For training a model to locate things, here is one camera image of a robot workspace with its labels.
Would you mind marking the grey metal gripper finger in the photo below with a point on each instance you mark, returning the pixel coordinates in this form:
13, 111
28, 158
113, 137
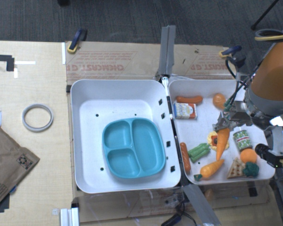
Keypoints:
228, 124
218, 123

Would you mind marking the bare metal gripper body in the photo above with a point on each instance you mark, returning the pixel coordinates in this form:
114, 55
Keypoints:
241, 114

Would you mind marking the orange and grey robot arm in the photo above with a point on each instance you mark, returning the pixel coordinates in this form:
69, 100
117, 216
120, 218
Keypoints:
271, 79

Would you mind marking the yellow round toy food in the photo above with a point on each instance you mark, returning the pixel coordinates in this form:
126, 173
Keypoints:
212, 140

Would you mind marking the white plastic tray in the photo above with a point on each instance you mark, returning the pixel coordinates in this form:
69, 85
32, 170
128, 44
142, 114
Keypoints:
200, 131
89, 135

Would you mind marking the green and red can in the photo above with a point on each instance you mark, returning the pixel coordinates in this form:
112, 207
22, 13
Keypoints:
243, 140

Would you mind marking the green beans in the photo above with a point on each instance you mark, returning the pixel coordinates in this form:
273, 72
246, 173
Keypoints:
199, 151

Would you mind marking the white and orange carton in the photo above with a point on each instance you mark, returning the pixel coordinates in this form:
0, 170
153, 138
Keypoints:
185, 110

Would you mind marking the orange fruit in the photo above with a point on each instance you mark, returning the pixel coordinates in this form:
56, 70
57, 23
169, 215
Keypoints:
248, 155

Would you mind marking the orange sausage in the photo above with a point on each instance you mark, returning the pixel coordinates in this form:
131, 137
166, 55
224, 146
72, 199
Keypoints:
185, 158
189, 99

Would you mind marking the orange carrot with green top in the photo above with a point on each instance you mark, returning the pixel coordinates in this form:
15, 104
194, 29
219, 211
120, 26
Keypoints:
211, 169

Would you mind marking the green broccoli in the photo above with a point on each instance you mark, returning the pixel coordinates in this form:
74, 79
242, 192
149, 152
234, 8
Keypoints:
251, 169

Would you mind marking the blue divided plate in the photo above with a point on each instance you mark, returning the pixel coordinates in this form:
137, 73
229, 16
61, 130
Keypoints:
143, 138

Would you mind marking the brown cardboard board red print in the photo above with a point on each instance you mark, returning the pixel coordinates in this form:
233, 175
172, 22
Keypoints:
122, 62

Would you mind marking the brown padded envelope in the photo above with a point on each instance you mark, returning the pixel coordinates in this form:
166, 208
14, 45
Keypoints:
7, 159

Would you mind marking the black cylinder on white bracket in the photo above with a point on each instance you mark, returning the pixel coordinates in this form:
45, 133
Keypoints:
268, 155

